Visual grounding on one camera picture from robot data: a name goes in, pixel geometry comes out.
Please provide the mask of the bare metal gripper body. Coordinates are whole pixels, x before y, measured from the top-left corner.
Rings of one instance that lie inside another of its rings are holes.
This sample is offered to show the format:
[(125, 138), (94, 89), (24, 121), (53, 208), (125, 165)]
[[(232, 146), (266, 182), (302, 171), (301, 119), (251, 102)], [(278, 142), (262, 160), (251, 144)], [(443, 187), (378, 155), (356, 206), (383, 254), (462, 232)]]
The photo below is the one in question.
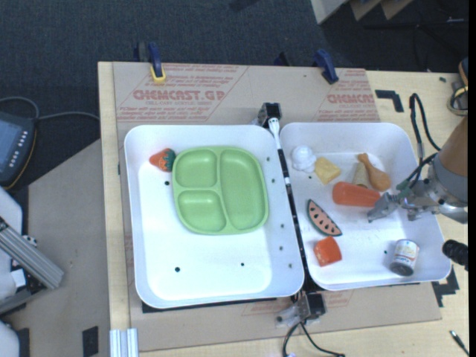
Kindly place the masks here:
[(437, 179), (419, 180), (410, 190), (405, 192), (401, 207), (426, 207), (430, 214), (440, 214), (460, 224), (468, 222), (468, 190), (463, 183), (456, 182), (444, 185)]

